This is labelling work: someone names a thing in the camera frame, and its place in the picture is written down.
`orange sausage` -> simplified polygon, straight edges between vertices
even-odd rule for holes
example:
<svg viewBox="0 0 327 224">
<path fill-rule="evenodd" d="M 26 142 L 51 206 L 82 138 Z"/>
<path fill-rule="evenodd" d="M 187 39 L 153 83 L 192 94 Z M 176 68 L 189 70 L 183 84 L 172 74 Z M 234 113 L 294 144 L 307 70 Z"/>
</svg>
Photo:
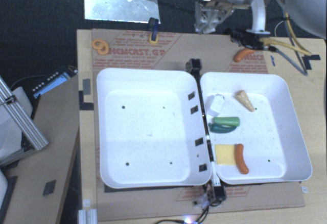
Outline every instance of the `orange sausage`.
<svg viewBox="0 0 327 224">
<path fill-rule="evenodd" d="M 92 40 L 92 48 L 94 48 L 99 55 L 107 55 L 109 53 L 109 44 L 101 38 Z"/>
<path fill-rule="evenodd" d="M 254 52 L 255 52 L 255 50 L 244 48 L 235 55 L 234 61 L 240 62 L 245 56 L 247 56 L 249 54 L 253 54 Z"/>
<path fill-rule="evenodd" d="M 243 149 L 244 149 L 243 144 L 237 144 L 236 145 L 236 148 L 235 148 L 235 160 L 236 160 L 236 165 L 239 168 L 240 172 L 242 174 L 247 174 L 247 173 L 249 173 L 249 169 L 245 165 L 245 162 L 244 162 Z"/>
</svg>

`yellow block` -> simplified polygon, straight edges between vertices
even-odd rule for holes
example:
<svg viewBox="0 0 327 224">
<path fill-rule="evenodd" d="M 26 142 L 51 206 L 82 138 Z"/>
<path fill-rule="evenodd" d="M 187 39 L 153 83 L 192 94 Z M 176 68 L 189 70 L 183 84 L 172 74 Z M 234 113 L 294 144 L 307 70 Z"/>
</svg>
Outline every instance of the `yellow block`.
<svg viewBox="0 0 327 224">
<path fill-rule="evenodd" d="M 216 162 L 219 165 L 236 165 L 235 145 L 215 145 Z"/>
</svg>

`empty white tray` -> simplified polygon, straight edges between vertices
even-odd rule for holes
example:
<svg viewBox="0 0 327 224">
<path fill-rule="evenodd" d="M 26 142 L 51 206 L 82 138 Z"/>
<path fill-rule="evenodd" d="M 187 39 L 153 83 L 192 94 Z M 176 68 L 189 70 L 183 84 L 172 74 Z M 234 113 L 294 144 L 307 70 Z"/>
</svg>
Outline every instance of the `empty white tray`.
<svg viewBox="0 0 327 224">
<path fill-rule="evenodd" d="M 100 173 L 113 188 L 205 184 L 211 167 L 195 79 L 105 69 L 97 77 Z"/>
<path fill-rule="evenodd" d="M 284 79 L 277 75 L 206 73 L 201 78 L 203 101 L 221 94 L 225 103 L 220 117 L 239 117 L 236 130 L 216 134 L 215 144 L 243 144 L 248 174 L 236 166 L 217 165 L 219 178 L 228 184 L 288 182 L 307 180 L 312 173 L 309 155 L 302 137 L 290 92 Z M 248 111 L 235 94 L 245 90 L 254 112 Z M 212 117 L 207 115 L 210 123 Z"/>
</svg>

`dark floor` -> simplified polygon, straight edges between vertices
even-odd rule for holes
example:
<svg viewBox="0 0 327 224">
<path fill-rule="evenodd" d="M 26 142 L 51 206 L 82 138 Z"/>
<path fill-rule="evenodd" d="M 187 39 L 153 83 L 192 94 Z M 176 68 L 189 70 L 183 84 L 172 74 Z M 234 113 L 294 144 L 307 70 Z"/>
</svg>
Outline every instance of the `dark floor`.
<svg viewBox="0 0 327 224">
<path fill-rule="evenodd" d="M 192 12 L 196 0 L 159 0 L 161 31 L 194 33 Z M 25 76 L 48 74 L 64 65 L 77 65 L 77 29 L 137 29 L 144 24 L 90 21 L 84 19 L 84 0 L 0 0 L 0 75 L 8 85 Z M 267 7 L 267 30 L 274 31 L 282 19 L 275 0 Z M 237 11 L 217 34 L 228 28 L 251 27 L 250 11 Z M 313 37 L 294 25 L 298 37 Z M 278 36 L 286 36 L 283 27 Z M 21 84 L 33 83 L 22 81 Z M 74 223 L 79 201 L 78 160 L 75 162 L 62 223 Z"/>
</svg>

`yellow cable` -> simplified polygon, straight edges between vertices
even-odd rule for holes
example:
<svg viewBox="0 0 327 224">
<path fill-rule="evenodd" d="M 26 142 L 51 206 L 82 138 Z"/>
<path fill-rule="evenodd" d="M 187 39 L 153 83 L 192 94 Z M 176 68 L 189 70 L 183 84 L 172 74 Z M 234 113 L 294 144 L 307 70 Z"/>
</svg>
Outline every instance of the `yellow cable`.
<svg viewBox="0 0 327 224">
<path fill-rule="evenodd" d="M 289 45 L 287 43 L 284 43 L 284 42 L 281 42 L 281 41 L 278 41 L 278 40 L 275 40 L 275 39 L 271 39 L 271 38 L 260 38 L 259 39 L 260 42 L 262 42 L 264 44 L 264 46 L 269 46 L 269 45 L 280 45 L 280 46 L 283 46 L 285 48 L 289 48 L 289 49 L 292 49 L 294 51 L 298 51 L 304 55 L 307 55 L 307 56 L 311 56 L 311 53 L 307 50 L 303 50 L 303 49 L 300 49 L 300 48 L 297 48 L 293 45 Z"/>
<path fill-rule="evenodd" d="M 297 44 L 298 47 L 299 47 L 300 49 L 302 49 L 302 50 L 304 50 L 304 51 L 310 53 L 310 52 L 309 52 L 307 49 L 305 49 L 305 48 L 301 45 L 301 43 L 297 40 L 297 37 L 296 37 L 296 35 L 295 35 L 294 31 L 293 31 L 293 28 L 292 28 L 292 25 L 291 25 L 291 22 L 290 22 L 290 16 L 289 16 L 289 14 L 288 14 L 287 12 L 285 12 L 285 17 L 286 17 L 286 24 L 287 24 L 288 30 L 289 30 L 289 32 L 290 32 L 290 34 L 291 34 L 291 36 L 292 36 L 292 39 L 294 40 L 295 44 Z"/>
</svg>

